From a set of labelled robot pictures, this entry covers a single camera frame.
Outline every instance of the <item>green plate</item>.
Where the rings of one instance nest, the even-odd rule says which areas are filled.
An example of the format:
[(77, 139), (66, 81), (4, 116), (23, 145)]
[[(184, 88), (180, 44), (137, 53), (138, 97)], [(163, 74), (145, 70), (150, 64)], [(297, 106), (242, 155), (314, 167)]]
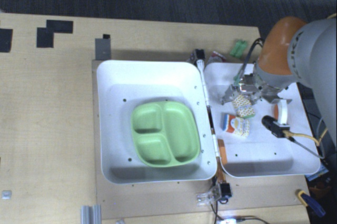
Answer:
[(180, 102), (152, 102), (136, 107), (131, 127), (138, 157), (151, 167), (184, 165), (200, 153), (193, 114)]

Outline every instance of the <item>green object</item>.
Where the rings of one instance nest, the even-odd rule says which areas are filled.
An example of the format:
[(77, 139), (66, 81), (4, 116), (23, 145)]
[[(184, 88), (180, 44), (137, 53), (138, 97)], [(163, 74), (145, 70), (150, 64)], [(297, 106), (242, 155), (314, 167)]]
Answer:
[(151, 167), (183, 165), (200, 153), (193, 114), (180, 102), (152, 102), (136, 107), (131, 127), (137, 155)]
[(247, 41), (239, 40), (235, 43), (234, 48), (231, 50), (230, 55), (240, 59), (244, 49), (247, 48)]

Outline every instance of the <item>wooden tabletop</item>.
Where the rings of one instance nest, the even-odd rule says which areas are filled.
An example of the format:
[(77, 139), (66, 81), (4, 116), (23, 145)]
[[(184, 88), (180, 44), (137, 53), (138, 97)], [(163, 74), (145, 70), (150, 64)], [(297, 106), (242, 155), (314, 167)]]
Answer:
[[(72, 21), (73, 32), (54, 33), (53, 48), (37, 48), (37, 28), (48, 28), (47, 20)], [(110, 35), (112, 59), (185, 61), (195, 48), (203, 48), (207, 55), (218, 51), (238, 62), (228, 56), (235, 42), (251, 44), (259, 37), (256, 27), (6, 13), (0, 14), (1, 29), (13, 30), (11, 51), (0, 53), (0, 191), (12, 191), (11, 199), (0, 200), (0, 216), (1, 223), (12, 224), (80, 223), (81, 206), (97, 203), (92, 88), (96, 38)], [(308, 192), (304, 176), (227, 180), (234, 194), (230, 206), (220, 207), (220, 215), (309, 223), (295, 196), (297, 189)], [(163, 185), (148, 188), (155, 193), (158, 186)], [(169, 193), (170, 183), (164, 187)], [(183, 182), (180, 189), (192, 193)], [(127, 212), (136, 206), (151, 205), (151, 195), (142, 194), (145, 202), (130, 202), (122, 217), (131, 216)], [(179, 214), (124, 220), (213, 223), (210, 208), (190, 213), (191, 206), (195, 204)]]

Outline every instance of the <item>blue object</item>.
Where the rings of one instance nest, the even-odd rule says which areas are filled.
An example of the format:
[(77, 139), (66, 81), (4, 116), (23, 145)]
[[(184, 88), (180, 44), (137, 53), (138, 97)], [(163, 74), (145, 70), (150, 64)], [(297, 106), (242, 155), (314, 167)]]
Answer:
[(314, 210), (315, 214), (318, 217), (322, 218), (325, 216), (326, 213), (323, 207), (317, 201), (315, 201), (313, 198), (304, 193), (301, 194), (301, 197), (308, 204), (308, 206), (310, 206), (312, 210)]

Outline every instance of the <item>wooden table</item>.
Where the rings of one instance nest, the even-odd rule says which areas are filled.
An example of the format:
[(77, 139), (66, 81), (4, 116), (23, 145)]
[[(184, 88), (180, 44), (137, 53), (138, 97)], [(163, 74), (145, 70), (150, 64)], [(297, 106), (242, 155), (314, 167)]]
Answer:
[[(37, 28), (46, 28), (46, 20), (73, 21), (73, 32), (54, 33), (53, 48), (37, 48)], [(80, 223), (81, 206), (97, 203), (92, 88), (96, 38), (111, 36), (112, 59), (185, 61), (195, 48), (204, 48), (207, 55), (228, 55), (236, 40), (252, 43), (259, 37), (256, 27), (5, 13), (0, 14), (0, 28), (13, 30), (11, 51), (0, 53), (0, 191), (12, 191), (11, 199), (0, 200), (0, 222), (12, 224)], [(220, 215), (309, 223), (295, 196), (297, 189), (308, 192), (304, 176), (227, 180), (233, 197), (220, 206)], [(214, 221), (208, 207), (195, 209), (188, 202), (177, 211), (169, 202), (151, 204), (149, 197), (159, 186), (167, 193), (178, 191), (172, 184), (148, 186), (149, 192), (138, 193), (143, 200), (130, 202), (122, 216), (132, 216), (129, 212), (144, 204), (166, 206), (167, 215), (145, 213), (125, 218), (126, 224)], [(181, 182), (179, 191), (194, 195), (187, 186)]]

